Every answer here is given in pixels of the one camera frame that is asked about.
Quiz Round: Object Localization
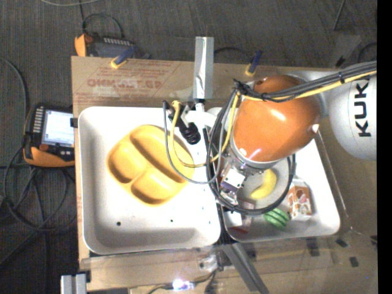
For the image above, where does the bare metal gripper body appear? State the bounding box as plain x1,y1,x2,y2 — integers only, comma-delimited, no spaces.
218,159,265,207

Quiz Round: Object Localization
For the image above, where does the yellow banana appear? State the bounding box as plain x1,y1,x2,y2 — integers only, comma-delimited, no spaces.
250,168,277,200

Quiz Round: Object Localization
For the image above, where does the green ribbed round toy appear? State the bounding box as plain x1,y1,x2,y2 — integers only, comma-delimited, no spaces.
263,207,290,229

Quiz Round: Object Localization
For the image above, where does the white and brown carton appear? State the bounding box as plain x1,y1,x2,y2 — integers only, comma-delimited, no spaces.
286,180,314,222

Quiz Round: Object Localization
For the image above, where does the yellow divided plate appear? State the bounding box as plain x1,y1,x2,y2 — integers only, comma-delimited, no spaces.
106,124,196,207

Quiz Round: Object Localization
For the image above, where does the white plastic tray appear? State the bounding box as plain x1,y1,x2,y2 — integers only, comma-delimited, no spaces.
77,105,222,255
206,107,342,244

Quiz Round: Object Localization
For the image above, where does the brown cardboard board, red print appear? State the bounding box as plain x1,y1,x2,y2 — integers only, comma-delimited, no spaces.
70,56,349,291

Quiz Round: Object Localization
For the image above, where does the black cylinder on white bracket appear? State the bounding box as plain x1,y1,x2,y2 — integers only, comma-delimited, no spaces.
169,102,222,146

